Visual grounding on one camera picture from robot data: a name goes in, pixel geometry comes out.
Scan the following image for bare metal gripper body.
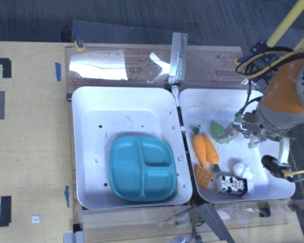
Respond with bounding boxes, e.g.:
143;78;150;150
238;111;289;143

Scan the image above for white lumpy toy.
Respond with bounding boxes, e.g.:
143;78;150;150
232;161;254;181

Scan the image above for orange carrot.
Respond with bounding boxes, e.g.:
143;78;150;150
192;127;208;169
202;133;221;173

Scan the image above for orange waffle biscuit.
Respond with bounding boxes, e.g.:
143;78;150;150
193;164;213;190

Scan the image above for black cylinder on white bracket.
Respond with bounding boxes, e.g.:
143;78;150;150
260;137;295;183

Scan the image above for blue divided plate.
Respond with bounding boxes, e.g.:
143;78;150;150
108;135;177;203

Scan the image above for green lettuce leaf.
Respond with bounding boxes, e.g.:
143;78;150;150
209;120;230;145

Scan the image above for white plastic tray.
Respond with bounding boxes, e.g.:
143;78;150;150
71;86;194;211
178;88;296;204

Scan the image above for black and white milk carton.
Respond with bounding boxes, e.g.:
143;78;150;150
215;175;249;196

